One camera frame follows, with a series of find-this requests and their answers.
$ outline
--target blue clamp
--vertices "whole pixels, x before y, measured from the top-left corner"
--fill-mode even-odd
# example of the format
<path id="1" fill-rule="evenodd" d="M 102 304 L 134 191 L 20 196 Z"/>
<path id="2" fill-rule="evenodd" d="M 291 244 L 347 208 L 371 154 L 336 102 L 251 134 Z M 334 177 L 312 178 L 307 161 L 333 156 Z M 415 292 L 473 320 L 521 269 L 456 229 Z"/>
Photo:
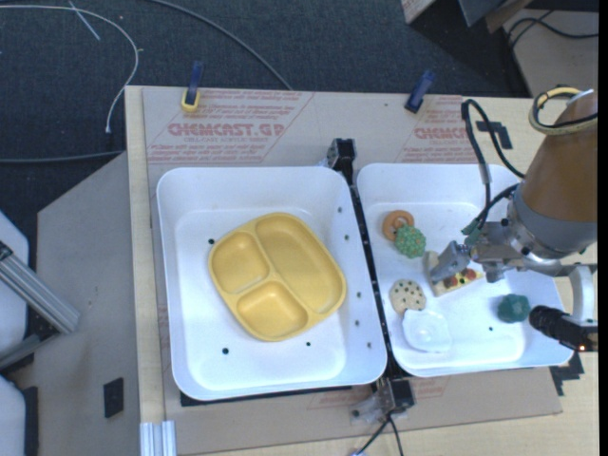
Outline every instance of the blue clamp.
<path id="1" fill-rule="evenodd" d="M 433 81 L 435 81 L 435 73 L 431 71 L 425 71 L 425 73 L 418 80 L 418 83 L 416 83 L 416 87 L 409 94 L 408 101 L 405 104 L 406 110 L 409 110 L 413 113 L 418 113 L 418 110 L 422 105 L 422 98 L 427 93 Z"/>
<path id="2" fill-rule="evenodd" d="M 181 109 L 183 111 L 195 111 L 199 107 L 200 92 L 199 85 L 202 80 L 202 73 L 205 69 L 202 61 L 195 61 L 192 66 L 190 85 L 181 96 Z"/>

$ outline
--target dark green object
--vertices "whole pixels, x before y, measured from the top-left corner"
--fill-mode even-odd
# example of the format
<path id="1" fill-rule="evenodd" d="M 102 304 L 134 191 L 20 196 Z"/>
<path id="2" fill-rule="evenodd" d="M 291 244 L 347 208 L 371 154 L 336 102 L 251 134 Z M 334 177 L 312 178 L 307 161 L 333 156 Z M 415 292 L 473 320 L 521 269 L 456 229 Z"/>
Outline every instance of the dark green object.
<path id="1" fill-rule="evenodd" d="M 530 314 L 530 303 L 525 295 L 507 294 L 498 306 L 498 318 L 505 323 L 525 321 Z"/>
<path id="2" fill-rule="evenodd" d="M 397 229 L 395 247 L 408 258 L 421 257 L 427 248 L 427 239 L 415 226 L 404 224 Z"/>

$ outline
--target black floor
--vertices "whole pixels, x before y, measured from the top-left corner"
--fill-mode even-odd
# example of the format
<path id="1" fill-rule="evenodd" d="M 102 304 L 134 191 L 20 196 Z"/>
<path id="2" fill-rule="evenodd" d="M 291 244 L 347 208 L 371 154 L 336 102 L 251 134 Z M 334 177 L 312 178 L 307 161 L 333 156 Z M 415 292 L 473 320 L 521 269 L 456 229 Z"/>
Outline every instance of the black floor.
<path id="1" fill-rule="evenodd" d="M 71 4 L 133 39 L 133 85 L 187 86 L 202 60 L 208 87 L 407 93 L 430 69 L 433 93 L 527 96 L 504 33 L 468 27 L 457 0 L 437 0 L 410 26 L 400 0 L 0 0 L 0 211 L 30 247 L 38 211 L 111 156 L 9 160 L 125 148 L 122 101 L 110 135 L 105 121 L 134 64 L 128 40 L 94 15 L 84 15 L 91 31 L 73 11 L 4 8 Z M 599 0 L 529 8 L 599 11 Z"/>

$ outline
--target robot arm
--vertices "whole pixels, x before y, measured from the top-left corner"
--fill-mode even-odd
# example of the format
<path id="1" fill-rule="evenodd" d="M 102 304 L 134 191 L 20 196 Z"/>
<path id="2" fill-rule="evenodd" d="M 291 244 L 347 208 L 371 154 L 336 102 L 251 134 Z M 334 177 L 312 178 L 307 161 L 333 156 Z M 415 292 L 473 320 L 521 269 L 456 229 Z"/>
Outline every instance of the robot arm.
<path id="1" fill-rule="evenodd" d="M 554 124 L 541 123 L 540 109 L 561 96 L 569 98 L 565 110 Z M 529 122 L 545 138 L 523 180 L 499 195 L 508 200 L 506 216 L 465 229 L 465 243 L 451 241 L 429 278 L 443 281 L 471 260 L 483 266 L 488 282 L 511 269 L 568 276 L 573 313 L 539 306 L 530 323 L 573 350 L 594 351 L 598 325 L 592 320 L 592 275 L 597 265 L 563 265 L 560 260 L 598 240 L 598 94 L 569 87 L 547 91 L 535 99 Z"/>

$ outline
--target yellow plate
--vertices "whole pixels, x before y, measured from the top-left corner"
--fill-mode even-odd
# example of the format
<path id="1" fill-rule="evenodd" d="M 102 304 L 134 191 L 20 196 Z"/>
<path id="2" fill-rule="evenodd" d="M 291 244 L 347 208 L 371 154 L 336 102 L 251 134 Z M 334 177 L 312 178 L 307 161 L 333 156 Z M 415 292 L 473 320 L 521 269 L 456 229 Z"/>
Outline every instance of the yellow plate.
<path id="1" fill-rule="evenodd" d="M 346 280 L 309 226 L 286 213 L 255 218 L 221 238 L 209 272 L 230 311 L 251 335 L 281 341 L 334 313 Z"/>

